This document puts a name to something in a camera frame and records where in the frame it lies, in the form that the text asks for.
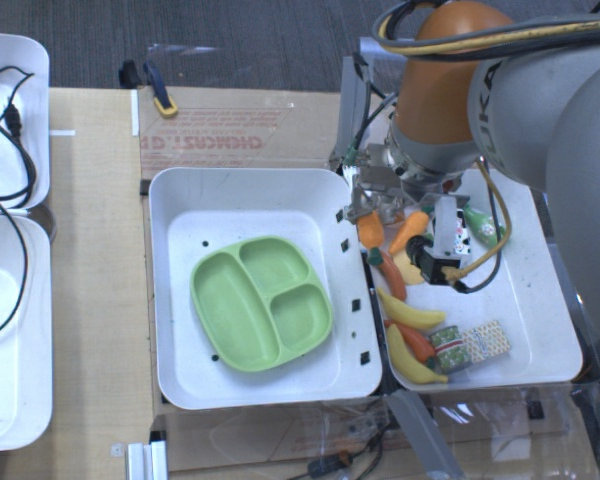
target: toy banana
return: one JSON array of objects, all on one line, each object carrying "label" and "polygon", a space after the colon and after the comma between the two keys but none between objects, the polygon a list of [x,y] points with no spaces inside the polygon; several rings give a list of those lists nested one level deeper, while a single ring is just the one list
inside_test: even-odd
[{"label": "toy banana", "polygon": [[402,339],[398,326],[392,324],[387,329],[387,347],[393,367],[414,384],[449,382],[449,377],[436,373],[418,362]]},{"label": "toy banana", "polygon": [[409,259],[407,251],[398,251],[393,256],[393,263],[400,271],[402,282],[405,285],[414,285],[424,283],[424,277],[422,277],[422,271]]},{"label": "toy banana", "polygon": [[380,287],[378,287],[376,291],[378,292],[378,295],[380,295],[382,307],[384,308],[387,317],[390,320],[395,320],[396,322],[408,325],[414,329],[421,331],[432,329],[436,325],[441,324],[447,317],[447,314],[444,311],[435,309],[416,309],[389,295]]}]

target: yellow cable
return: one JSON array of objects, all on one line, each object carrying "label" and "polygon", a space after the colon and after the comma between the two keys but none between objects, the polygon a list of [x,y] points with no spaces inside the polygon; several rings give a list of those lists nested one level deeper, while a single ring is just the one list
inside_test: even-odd
[{"label": "yellow cable", "polygon": [[489,258],[495,256],[498,253],[498,251],[505,246],[505,244],[509,240],[509,237],[511,236],[511,217],[509,216],[509,210],[507,209],[507,205],[505,204],[504,199],[502,199],[502,195],[500,194],[498,187],[496,187],[495,183],[491,179],[491,176],[489,176],[489,172],[482,164],[482,162],[478,162],[478,168],[480,169],[480,172],[482,172],[482,176],[487,182],[487,186],[493,192],[493,195],[495,196],[496,200],[498,201],[498,205],[502,210],[502,215],[504,217],[505,232],[504,236],[500,238],[500,241],[495,246],[489,249],[486,253],[484,253],[480,258],[478,258],[470,265],[467,265],[464,268],[442,267],[442,273],[444,274],[449,284],[453,284],[455,281],[459,281],[463,277],[466,277],[478,267],[482,266]]},{"label": "yellow cable", "polygon": [[[386,39],[387,23],[391,19],[388,16],[380,25],[378,35]],[[459,41],[450,41],[444,44],[428,45],[428,46],[387,46],[381,44],[382,48],[391,53],[406,56],[417,56],[417,55],[431,55],[435,53],[451,53],[460,50],[484,48],[487,46],[494,46],[502,43],[510,43],[516,41],[527,41],[538,39],[542,37],[559,36],[566,34],[574,34],[578,32],[587,32],[591,30],[600,30],[600,20],[587,21],[582,23],[567,23],[562,25],[548,25],[538,28],[530,28],[520,30],[517,32],[506,32],[499,34],[492,34],[485,37],[478,37],[473,39],[464,39]]]}]

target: snack package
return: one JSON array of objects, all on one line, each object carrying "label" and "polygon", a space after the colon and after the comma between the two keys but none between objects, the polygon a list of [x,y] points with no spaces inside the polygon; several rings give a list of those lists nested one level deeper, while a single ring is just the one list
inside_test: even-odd
[{"label": "snack package", "polygon": [[473,364],[499,356],[511,349],[511,344],[497,320],[463,331],[462,339]]}]

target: wooden table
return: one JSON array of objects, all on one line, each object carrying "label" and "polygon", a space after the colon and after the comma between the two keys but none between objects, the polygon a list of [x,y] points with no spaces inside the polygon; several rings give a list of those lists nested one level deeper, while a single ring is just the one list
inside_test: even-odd
[{"label": "wooden table", "polygon": [[[0,479],[123,480],[127,444],[148,441],[155,387],[131,97],[125,90],[54,88],[50,109],[51,129],[69,132],[51,137],[53,416],[40,439],[0,453]],[[569,469],[596,475],[584,422],[569,402],[553,412],[563,430],[535,432],[541,422],[530,422],[524,449],[519,440],[474,441],[455,444],[454,454],[472,477]],[[517,455],[507,459],[503,450],[511,447]],[[412,453],[398,450],[393,457],[383,459],[378,473],[425,478]],[[284,478],[302,467],[270,464],[173,477]]]}]

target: green divided plate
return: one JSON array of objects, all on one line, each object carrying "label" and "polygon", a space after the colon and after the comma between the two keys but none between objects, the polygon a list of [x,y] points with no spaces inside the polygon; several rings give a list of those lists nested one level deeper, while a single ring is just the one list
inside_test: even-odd
[{"label": "green divided plate", "polygon": [[191,297],[220,358],[245,372],[273,368],[322,343],[333,308],[304,254],[289,240],[245,240],[203,258]]}]

